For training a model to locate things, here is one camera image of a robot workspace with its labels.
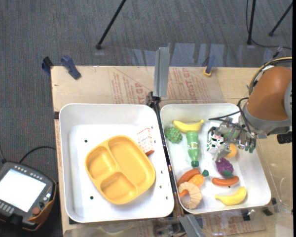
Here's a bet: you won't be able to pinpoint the green round toy fruit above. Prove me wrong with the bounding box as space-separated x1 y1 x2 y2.
223 127 240 140

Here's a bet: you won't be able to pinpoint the yellow banana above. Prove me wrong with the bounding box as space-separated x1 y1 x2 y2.
214 186 248 206
172 118 206 134

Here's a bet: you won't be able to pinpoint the green plastic bottle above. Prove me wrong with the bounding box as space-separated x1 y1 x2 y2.
185 131 201 168

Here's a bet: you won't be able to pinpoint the beige and orange shrimp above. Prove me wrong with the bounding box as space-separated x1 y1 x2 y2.
178 181 203 210

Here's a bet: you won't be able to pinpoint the white plastic tray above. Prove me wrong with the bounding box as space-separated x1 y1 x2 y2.
59 103 175 224
159 103 272 215

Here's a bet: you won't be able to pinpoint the purple grapes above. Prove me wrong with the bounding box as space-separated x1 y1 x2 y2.
215 157 235 178

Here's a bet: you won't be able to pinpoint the black cylinder on white bracket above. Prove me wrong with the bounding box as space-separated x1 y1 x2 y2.
276 131 293 145

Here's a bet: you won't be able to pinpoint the orange-red sausage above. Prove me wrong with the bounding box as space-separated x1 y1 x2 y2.
211 175 240 188
176 168 201 188

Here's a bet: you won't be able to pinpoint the brown cardboard board red print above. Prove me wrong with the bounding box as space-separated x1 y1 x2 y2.
50 65 294 237

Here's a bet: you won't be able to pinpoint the black tripod leg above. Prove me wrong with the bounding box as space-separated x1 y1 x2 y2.
95 0 134 50

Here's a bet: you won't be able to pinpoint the orange round fruit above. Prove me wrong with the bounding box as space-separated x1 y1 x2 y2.
224 143 238 158

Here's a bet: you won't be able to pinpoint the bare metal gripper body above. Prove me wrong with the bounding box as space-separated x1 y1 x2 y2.
216 117 258 150

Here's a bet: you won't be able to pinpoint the black block with thin wires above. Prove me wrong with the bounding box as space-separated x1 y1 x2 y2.
145 91 161 106

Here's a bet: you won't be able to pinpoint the black and white cow-print carton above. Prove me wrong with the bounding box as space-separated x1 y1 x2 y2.
207 133 225 154

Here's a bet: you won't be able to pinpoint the black tripod stand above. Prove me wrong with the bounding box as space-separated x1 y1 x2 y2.
246 0 294 45

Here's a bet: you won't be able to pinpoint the green bumpy ball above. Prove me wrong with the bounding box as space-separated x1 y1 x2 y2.
164 126 184 144

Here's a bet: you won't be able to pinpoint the orange and white carton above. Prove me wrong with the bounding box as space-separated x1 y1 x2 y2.
136 127 156 156

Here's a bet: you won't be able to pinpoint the orange carrot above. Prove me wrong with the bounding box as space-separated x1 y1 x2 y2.
178 169 210 198

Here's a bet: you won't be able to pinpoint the yellow divided plate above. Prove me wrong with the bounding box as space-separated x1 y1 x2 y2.
84 135 157 205

